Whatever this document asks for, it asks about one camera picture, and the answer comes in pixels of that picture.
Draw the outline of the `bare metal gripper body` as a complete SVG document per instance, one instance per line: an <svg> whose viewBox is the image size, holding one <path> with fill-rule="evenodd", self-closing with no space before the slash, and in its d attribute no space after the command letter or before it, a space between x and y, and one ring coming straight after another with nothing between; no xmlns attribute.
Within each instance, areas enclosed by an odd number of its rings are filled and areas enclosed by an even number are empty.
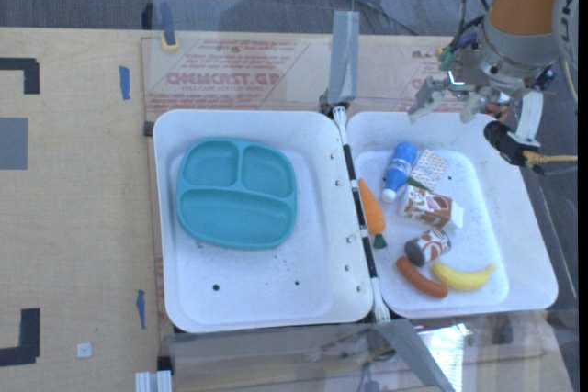
<svg viewBox="0 0 588 392"><path fill-rule="evenodd" d="M460 101L479 95L487 102L499 102L526 95L543 72L543 67L508 61L483 48L458 49L443 59L447 70L445 86Z"/></svg>

